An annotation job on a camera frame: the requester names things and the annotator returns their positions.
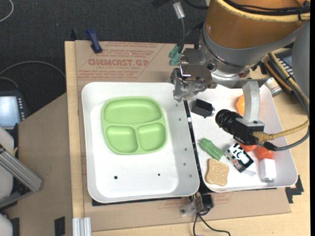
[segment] white plastic piece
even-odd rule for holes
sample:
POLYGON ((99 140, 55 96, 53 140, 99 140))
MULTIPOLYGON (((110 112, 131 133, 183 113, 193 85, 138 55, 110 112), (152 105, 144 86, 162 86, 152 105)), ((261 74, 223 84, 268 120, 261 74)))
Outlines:
POLYGON ((245 111, 243 120, 258 122, 260 109, 260 91, 257 81, 248 81, 243 85, 245 111))
MULTIPOLYGON (((198 98, 206 102, 210 102, 215 108, 216 112, 221 109, 229 109, 237 112, 236 99, 243 95, 242 89, 229 89, 218 85, 214 89, 207 89, 204 92, 198 94, 198 98)), ((263 85, 260 88, 260 113, 259 120, 265 123, 264 131, 266 133, 278 133, 282 132, 280 119, 270 93, 270 90, 263 85)), ((193 101, 189 101, 189 107, 192 108, 193 101)), ((296 183, 298 174, 294 165, 293 157, 289 149, 281 151, 281 153, 275 153, 273 159, 276 162, 277 177, 273 183, 265 183, 259 176, 259 160, 254 151, 248 152, 248 155, 254 160, 256 166, 256 174, 252 177, 245 174, 244 171, 239 173, 237 169, 223 156, 220 162, 229 166, 229 174, 227 184, 225 186, 218 186, 215 184, 209 184, 206 181, 206 174, 208 171, 208 160, 211 156, 204 152, 199 146, 199 140, 201 138, 207 138, 215 143, 215 145, 222 151, 225 151, 230 144, 233 144, 235 140, 233 136, 225 132, 222 128, 216 124, 215 118, 204 118, 200 115, 191 113, 191 122, 193 126, 193 132, 196 140, 196 146, 198 151, 198 157, 200 162, 200 168, 202 171, 203 182, 205 185, 214 192, 229 192, 239 190, 251 190, 251 189, 265 189, 265 188, 278 188, 289 187, 296 183)), ((288 143, 285 137, 279 137, 275 141, 276 146, 286 146, 288 143)))
POLYGON ((259 175, 263 182, 272 183, 277 176, 276 162, 273 159, 262 159, 259 162, 259 175))
POLYGON ((82 90, 88 190, 100 203, 193 195, 199 176, 183 101, 173 97, 171 83, 92 82, 82 90), (138 155, 113 152, 101 122, 104 103, 116 97, 156 100, 167 126, 161 150, 138 155))
POLYGON ((13 236, 13 226, 10 220, 0 213, 0 235, 13 236))

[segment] cardboard sheet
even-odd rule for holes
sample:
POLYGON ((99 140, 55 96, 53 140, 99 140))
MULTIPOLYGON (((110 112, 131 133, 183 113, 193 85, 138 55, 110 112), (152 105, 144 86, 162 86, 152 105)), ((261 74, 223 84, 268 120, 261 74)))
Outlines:
MULTIPOLYGON (((168 65, 173 44, 104 41, 100 42, 101 54, 94 54, 90 45, 89 41, 75 42, 84 210, 85 216, 92 219, 93 231, 192 222, 194 217, 180 217, 180 209, 189 203, 188 198, 93 206, 87 189, 83 86, 92 81, 165 82, 174 67, 168 65)), ((215 207, 205 216, 206 220, 290 212, 284 188, 211 195, 215 207)))

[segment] green object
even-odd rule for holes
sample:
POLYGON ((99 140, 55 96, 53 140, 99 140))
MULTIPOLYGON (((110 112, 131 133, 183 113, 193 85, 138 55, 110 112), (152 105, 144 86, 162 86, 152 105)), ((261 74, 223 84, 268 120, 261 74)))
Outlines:
POLYGON ((181 56, 181 53, 175 53, 174 57, 169 61, 169 65, 178 65, 178 59, 181 56))
POLYGON ((171 59, 175 56, 175 54, 178 52, 180 46, 178 46, 177 44, 174 46, 173 50, 170 51, 170 53, 168 54, 168 57, 171 59))
POLYGON ((102 109, 103 132, 108 146, 118 154, 145 154, 162 149, 167 128, 161 106, 149 97, 121 97, 102 109))
POLYGON ((206 138, 202 138, 199 142, 199 146, 201 147, 202 150, 207 152, 212 158, 216 160, 220 160, 221 157, 223 156, 223 151, 219 149, 217 146, 213 144, 210 140, 206 138))

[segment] red object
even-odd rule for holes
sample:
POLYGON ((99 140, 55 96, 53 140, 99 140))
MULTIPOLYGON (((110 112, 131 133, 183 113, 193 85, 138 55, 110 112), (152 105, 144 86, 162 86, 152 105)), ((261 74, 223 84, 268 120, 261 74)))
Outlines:
POLYGON ((272 159, 274 157, 274 152, 266 149, 265 147, 258 147, 256 149, 256 156, 259 160, 264 158, 272 159))
POLYGON ((241 146, 241 148, 245 151, 245 152, 250 152, 254 149, 257 148, 257 145, 244 145, 242 143, 239 143, 239 145, 241 146))

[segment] dark carpet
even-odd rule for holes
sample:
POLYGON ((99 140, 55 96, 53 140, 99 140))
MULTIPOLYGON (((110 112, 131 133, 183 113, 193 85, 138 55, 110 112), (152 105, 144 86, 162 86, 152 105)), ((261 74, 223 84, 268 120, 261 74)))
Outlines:
MULTIPOLYGON (((189 0, 205 6, 205 0, 189 0)), ((65 72, 64 42, 76 29, 78 39, 93 28, 100 41, 176 43, 182 27, 170 0, 12 0, 14 11, 0 22, 0 73, 24 61, 43 61, 65 72)), ((186 29, 202 22, 206 10, 182 2, 186 29)), ((11 10, 0 0, 0 20, 11 10)), ((186 39, 197 43, 199 32, 186 39)), ((30 114, 66 92, 61 73, 41 63, 18 65, 0 74, 13 80, 24 94, 30 114)), ((0 80, 0 90, 13 90, 0 80)))

